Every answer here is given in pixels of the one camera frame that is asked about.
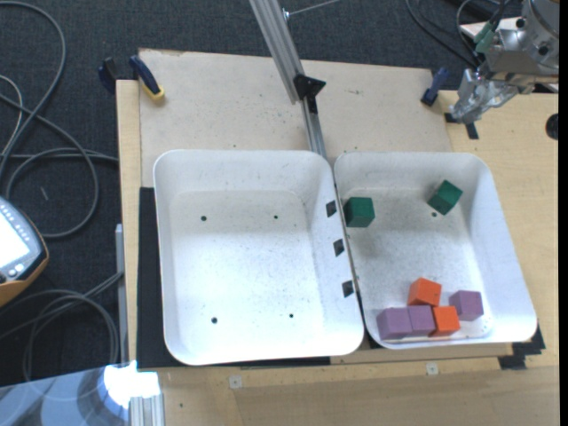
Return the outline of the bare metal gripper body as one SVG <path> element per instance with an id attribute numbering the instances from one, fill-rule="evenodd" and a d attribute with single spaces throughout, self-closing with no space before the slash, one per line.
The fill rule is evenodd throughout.
<path id="1" fill-rule="evenodd" d="M 509 28 L 484 25 L 484 78 L 520 94 L 537 84 L 558 85 L 558 17 L 525 15 Z"/>

